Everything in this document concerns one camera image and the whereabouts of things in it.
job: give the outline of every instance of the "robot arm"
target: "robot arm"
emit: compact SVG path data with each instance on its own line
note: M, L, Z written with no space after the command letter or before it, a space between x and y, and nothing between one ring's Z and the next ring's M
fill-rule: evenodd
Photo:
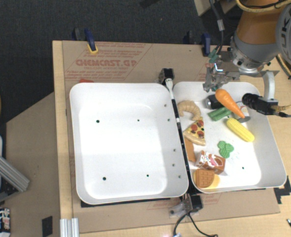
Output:
M260 100L266 107L259 112L271 115L269 107L278 104L274 99L278 71L263 68L278 54L291 64L291 0L248 0L247 5L237 0L237 4L244 10L238 27L227 51L210 53L214 66L207 67L204 90L215 91L240 75L263 77L265 94Z

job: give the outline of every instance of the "toy carrot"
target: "toy carrot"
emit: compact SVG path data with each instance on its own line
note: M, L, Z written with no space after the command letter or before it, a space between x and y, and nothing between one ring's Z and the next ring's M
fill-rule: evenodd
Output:
M243 112L240 110L237 103L232 99L229 92L227 92L225 89L217 89L215 91L215 98L226 108L228 108L230 111L235 113L236 115L240 116L241 118L245 118Z

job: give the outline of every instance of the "wooden table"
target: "wooden table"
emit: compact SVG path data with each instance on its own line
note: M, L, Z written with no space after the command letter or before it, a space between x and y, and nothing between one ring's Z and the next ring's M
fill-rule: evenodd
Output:
M205 57L201 54L199 45L172 45L172 44L153 44L153 52L156 52L156 62L162 66L168 66L169 59L177 60L182 66L192 64L191 66L201 68L204 65ZM177 49L178 56L175 57L174 51ZM55 106L56 106L56 132L57 132L57 154L58 154L58 176L59 176L59 194L60 194L60 216L61 219L73 218L72 192L70 182L70 161L69 161L69 141L65 97L65 78L63 41L53 41L53 66L54 66L54 84L55 84ZM272 61L270 70L281 70L276 60ZM175 73L178 80L189 80L188 75ZM262 79L251 77L241 77L241 81L252 83L261 93L263 92ZM279 100L279 105L291 104L291 81L281 70L275 77L276 90L275 98ZM280 150L287 175L291 184L291 118L280 118L276 116L268 117L273 130L277 146ZM275 236L291 237L291 228L287 219L291 219L291 194L282 197L280 204L280 213L262 216L251 216L234 219L221 219L215 221L199 222L198 227L207 234L217 233L221 237L231 236ZM82 237L171 237L174 225L162 225L154 227L142 227L133 229L123 229L114 231L102 231L94 233L81 234ZM183 237L201 236L194 228L192 223L182 223L178 226L177 232Z

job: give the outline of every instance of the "yellow corn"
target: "yellow corn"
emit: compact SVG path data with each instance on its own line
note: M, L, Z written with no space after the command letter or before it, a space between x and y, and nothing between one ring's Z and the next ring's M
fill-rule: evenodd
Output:
M229 118L226 124L236 135L246 142L252 142L255 139L254 135L235 118Z

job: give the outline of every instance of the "pizza slice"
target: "pizza slice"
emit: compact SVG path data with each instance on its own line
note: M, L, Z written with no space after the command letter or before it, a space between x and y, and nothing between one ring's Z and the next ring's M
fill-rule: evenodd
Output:
M200 146L206 145L204 119L200 117L197 121L193 122L184 132L183 135L186 139L190 140Z

